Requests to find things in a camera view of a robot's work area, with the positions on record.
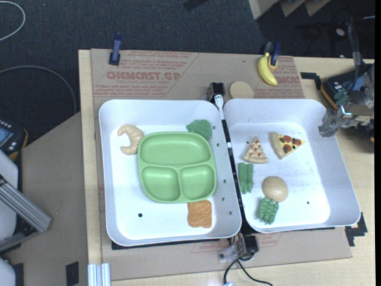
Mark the white plastic tray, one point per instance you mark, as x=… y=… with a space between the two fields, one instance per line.
x=312 y=171
x=125 y=219

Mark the yellow banana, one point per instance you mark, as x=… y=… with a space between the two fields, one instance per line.
x=265 y=70

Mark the round tan biscuit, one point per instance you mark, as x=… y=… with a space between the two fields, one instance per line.
x=241 y=90

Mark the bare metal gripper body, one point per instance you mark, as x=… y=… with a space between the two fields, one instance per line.
x=357 y=116

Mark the tan croissant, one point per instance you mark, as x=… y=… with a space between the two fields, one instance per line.
x=134 y=136

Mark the round tan bread bun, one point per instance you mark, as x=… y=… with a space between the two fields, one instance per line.
x=275 y=188

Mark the green pea pods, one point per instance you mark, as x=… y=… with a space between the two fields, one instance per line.
x=268 y=211

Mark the green divided plate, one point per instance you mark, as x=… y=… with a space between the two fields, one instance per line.
x=175 y=150

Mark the green lettuce leaf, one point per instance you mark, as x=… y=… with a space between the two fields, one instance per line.
x=201 y=127

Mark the pepperoni pizza slice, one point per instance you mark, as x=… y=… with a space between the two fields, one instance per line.
x=284 y=146

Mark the brown cardboard board red print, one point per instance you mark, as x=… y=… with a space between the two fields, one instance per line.
x=149 y=67

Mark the thin black and white rod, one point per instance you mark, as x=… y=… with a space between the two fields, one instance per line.
x=225 y=127

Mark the green asparagus bundle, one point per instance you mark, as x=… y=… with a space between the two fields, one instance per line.
x=245 y=177

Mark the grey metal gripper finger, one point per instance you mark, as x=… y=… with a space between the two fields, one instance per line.
x=331 y=115
x=327 y=130

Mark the orange bread slice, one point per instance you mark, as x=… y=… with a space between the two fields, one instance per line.
x=200 y=214

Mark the tan lattice pie slice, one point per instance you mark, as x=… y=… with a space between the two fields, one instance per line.
x=255 y=153

